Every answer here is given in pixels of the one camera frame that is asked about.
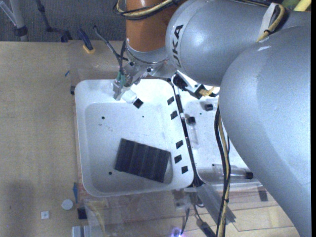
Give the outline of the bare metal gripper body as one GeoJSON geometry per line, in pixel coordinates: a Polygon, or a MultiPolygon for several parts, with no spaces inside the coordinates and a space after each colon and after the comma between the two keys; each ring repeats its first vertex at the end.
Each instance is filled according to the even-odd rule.
{"type": "Polygon", "coordinates": [[[155,72],[159,68],[159,63],[145,63],[141,61],[129,61],[123,68],[124,79],[123,87],[131,87],[138,84],[139,80],[150,73],[155,72]]]}

